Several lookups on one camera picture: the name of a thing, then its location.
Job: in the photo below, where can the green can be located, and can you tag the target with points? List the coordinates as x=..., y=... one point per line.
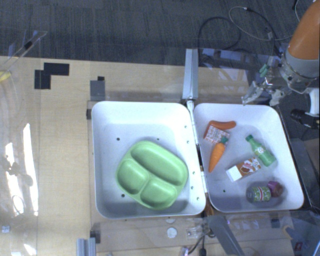
x=258, y=194

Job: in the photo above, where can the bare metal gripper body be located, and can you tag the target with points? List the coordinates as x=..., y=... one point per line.
x=296, y=83

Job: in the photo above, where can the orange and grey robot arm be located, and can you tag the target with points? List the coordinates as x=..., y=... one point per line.
x=306, y=37

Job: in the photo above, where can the green divided plate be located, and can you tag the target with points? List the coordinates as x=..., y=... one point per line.
x=150, y=172

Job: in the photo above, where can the brown and white carton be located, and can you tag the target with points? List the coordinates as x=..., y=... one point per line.
x=243, y=170

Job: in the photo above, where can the white plastic tray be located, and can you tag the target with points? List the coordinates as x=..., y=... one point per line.
x=275, y=120
x=110, y=175

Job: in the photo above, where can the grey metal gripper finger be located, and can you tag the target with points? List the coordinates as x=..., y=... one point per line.
x=276, y=98
x=252, y=93

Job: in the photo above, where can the green plastic bottle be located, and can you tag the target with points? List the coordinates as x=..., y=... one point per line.
x=262, y=152

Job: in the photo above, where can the orange carrot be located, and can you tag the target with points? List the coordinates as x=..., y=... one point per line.
x=216, y=155

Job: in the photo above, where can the black cylinder on white bracket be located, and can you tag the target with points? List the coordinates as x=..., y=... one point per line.
x=306, y=117

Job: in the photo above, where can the orange sausage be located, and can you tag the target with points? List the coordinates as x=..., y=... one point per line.
x=225, y=124

